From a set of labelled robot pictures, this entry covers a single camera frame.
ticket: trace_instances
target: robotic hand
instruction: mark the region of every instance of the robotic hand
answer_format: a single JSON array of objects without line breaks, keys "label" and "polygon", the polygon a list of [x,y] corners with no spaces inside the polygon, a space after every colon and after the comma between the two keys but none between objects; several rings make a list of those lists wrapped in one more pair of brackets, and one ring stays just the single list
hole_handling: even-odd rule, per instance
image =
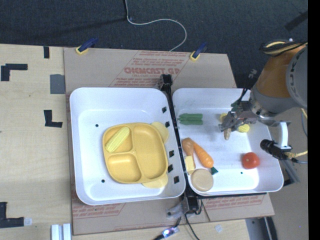
[{"label": "robotic hand", "polygon": [[265,44],[260,49],[271,58],[251,89],[249,100],[242,101],[248,91],[243,89],[219,129],[226,138],[227,133],[257,120],[269,127],[280,127],[280,141],[265,139],[260,146],[277,159],[286,160],[286,154],[292,149],[287,144],[287,123],[276,121],[274,117],[293,107],[308,109],[308,43],[281,40]]}]

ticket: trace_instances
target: dark background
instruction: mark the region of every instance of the dark background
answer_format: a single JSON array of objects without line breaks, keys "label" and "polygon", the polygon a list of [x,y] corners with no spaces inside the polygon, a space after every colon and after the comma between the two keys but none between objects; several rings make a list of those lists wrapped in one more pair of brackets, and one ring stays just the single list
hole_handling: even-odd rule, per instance
[{"label": "dark background", "polygon": [[[308,40],[308,0],[127,0],[133,22],[167,18],[180,22],[192,52],[227,54],[239,88],[268,56],[261,44]],[[169,51],[184,39],[174,22],[136,26],[124,0],[0,0],[0,43],[77,47],[98,38],[96,48]]]}]

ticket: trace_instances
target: blue clamp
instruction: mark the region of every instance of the blue clamp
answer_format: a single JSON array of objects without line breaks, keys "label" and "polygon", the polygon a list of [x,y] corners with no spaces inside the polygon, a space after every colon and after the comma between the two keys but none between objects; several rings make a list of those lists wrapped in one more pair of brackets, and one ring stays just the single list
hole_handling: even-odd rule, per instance
[{"label": "blue clamp", "polygon": [[190,59],[195,62],[198,58],[200,53],[204,53],[207,50],[207,42],[202,43],[197,50],[190,54]]},{"label": "blue clamp", "polygon": [[98,42],[98,38],[90,38],[88,41],[86,41],[84,44],[81,46],[77,47],[75,49],[76,53],[79,55],[83,55],[88,51],[88,48],[94,47],[95,44]]}]

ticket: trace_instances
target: cardboard box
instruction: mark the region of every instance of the cardboard box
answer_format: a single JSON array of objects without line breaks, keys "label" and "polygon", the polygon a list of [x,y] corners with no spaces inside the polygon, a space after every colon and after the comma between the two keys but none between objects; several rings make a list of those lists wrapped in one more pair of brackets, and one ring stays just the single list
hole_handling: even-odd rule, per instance
[{"label": "cardboard box", "polygon": [[[91,234],[153,227],[168,227],[177,218],[166,210],[180,198],[90,206],[76,194],[69,97],[81,87],[154,87],[160,75],[173,78],[172,92],[180,88],[236,88],[226,54],[203,53],[197,61],[187,52],[116,50],[90,48],[78,55],[64,48],[64,70],[73,234]],[[271,216],[274,210],[269,194],[228,196],[202,200],[204,209],[190,217],[191,223],[216,222]]]}]

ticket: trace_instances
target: toy tomato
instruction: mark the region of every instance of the toy tomato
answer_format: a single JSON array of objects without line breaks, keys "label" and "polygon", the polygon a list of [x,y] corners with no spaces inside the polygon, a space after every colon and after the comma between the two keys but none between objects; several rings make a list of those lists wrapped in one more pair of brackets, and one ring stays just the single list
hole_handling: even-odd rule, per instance
[{"label": "toy tomato", "polygon": [[248,152],[244,154],[241,159],[241,162],[242,162],[242,166],[245,169],[253,169],[260,165],[259,157],[257,156],[256,153],[253,153],[253,152]]}]

